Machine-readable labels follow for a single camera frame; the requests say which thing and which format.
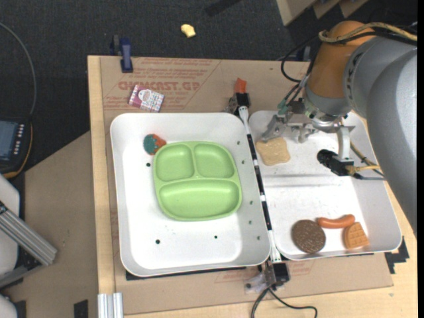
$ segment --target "toy sausage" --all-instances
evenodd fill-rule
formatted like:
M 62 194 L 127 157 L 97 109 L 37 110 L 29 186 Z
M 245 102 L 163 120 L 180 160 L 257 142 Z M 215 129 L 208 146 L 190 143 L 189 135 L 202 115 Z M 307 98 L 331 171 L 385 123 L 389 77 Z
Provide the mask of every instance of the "toy sausage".
M 318 218 L 318 225 L 325 229 L 343 229 L 355 222 L 354 215 L 345 215 L 340 219 Z

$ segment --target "yellow cable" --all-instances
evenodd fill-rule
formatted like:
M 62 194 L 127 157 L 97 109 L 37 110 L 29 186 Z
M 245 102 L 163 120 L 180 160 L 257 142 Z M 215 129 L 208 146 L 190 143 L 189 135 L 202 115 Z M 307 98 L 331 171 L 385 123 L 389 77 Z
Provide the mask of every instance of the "yellow cable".
M 413 40 L 413 41 L 418 41 L 417 35 L 411 34 L 411 33 L 407 32 L 407 31 L 405 31 L 405 30 L 403 30 L 399 27 L 392 26 L 392 25 L 389 25 L 389 24 L 386 24 L 386 23 L 368 23 L 368 24 L 362 25 L 362 26 L 350 31 L 349 33 L 337 36 L 336 38 L 328 37 L 327 36 L 328 32 L 326 30 L 321 31 L 318 34 L 318 36 L 319 36 L 319 39 L 321 41 L 332 43 L 332 42 L 337 42 L 337 41 L 340 41 L 340 40 L 348 40 L 350 37 L 358 34 L 359 32 L 363 31 L 364 29 L 373 28 L 373 27 L 384 28 L 384 29 L 390 30 L 390 31 L 392 31 L 392 32 L 394 32 L 398 35 L 401 35 L 404 38 L 407 38 L 407 39 L 410 39 L 410 40 Z

